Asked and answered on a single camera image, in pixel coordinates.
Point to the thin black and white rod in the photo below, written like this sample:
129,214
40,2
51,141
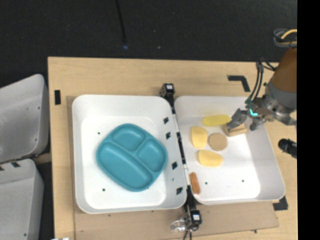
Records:
179,139

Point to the tan bread piece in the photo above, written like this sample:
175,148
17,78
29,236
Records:
237,132

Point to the orange sausage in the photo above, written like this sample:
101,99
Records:
195,183

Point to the black cylinder on white bracket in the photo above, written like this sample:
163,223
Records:
287,146

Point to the white plastic tray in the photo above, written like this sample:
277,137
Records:
232,184
125,201

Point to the blue divided plate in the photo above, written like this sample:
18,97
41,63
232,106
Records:
125,159

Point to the yellow corn cob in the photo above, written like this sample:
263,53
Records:
215,120

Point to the yellow potato slice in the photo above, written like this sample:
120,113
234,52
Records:
210,158
199,137

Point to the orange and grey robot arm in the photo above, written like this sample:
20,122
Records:
285,71

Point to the tan round biscuit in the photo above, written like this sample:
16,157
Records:
217,141

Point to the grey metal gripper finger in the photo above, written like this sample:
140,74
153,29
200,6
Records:
237,119
255,124

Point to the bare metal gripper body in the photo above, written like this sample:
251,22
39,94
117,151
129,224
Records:
271,110

